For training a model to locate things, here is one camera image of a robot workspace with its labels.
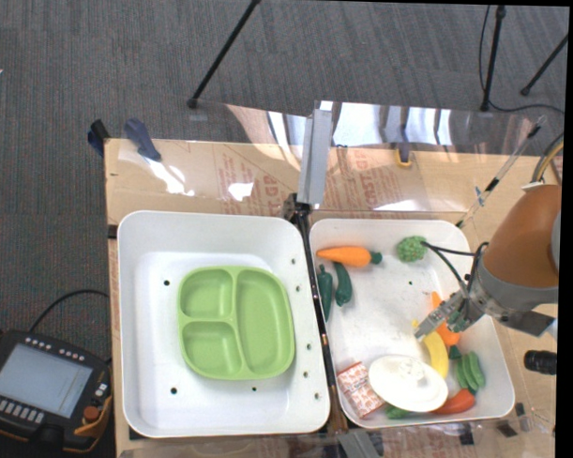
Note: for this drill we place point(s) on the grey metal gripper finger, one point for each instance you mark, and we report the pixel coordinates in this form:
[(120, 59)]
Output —
[(427, 327)]

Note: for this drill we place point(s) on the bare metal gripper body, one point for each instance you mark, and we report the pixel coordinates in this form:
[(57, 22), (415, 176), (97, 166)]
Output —
[(459, 307)]

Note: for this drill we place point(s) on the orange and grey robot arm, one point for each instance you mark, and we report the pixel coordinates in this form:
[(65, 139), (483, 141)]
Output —
[(520, 241)]

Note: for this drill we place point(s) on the small orange carrot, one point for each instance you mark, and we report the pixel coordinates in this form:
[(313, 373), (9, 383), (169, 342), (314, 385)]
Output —
[(448, 337)]

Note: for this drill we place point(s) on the yellow banana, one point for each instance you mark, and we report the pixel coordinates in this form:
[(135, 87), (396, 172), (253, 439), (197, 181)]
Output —
[(438, 355)]

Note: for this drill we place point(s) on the white plastic tray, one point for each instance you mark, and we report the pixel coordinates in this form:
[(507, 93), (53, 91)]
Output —
[(387, 302), (152, 322)]

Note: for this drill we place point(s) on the white round lid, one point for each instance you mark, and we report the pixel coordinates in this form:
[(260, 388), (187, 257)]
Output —
[(405, 385)]

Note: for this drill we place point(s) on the green pea pods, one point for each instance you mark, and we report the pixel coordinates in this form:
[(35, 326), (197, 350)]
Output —
[(471, 373)]

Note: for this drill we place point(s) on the green broccoli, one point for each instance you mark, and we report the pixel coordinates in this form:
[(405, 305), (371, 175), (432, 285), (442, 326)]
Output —
[(410, 249)]

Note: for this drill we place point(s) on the orange-red chili pepper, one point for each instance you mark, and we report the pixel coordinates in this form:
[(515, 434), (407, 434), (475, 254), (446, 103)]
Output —
[(458, 404)]

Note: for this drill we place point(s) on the green leafy vegetable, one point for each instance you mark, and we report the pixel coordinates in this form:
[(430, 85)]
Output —
[(396, 412)]

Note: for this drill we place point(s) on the dark green cucumber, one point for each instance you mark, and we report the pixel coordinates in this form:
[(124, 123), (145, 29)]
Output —
[(343, 286)]

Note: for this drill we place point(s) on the red and white packet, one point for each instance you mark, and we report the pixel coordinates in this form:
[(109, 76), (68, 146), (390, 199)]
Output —
[(358, 392)]

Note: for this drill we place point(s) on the orange carrot with green top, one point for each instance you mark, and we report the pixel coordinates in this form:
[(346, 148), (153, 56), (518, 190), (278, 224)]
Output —
[(346, 255)]

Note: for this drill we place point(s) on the dark green pepper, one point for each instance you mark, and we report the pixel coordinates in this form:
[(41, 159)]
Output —
[(325, 290)]

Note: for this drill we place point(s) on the thin black rod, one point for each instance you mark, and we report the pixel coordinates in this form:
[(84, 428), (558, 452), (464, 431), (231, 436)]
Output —
[(318, 299)]

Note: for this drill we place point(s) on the green divided plate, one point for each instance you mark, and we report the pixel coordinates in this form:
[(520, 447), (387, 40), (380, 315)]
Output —
[(259, 326)]

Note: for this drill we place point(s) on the brown cardboard board red print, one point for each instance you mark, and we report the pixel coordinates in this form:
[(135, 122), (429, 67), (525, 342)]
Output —
[(251, 175)]

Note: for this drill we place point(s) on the black cylinder on white bracket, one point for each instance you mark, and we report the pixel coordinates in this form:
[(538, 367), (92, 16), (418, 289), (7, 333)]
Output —
[(541, 362)]

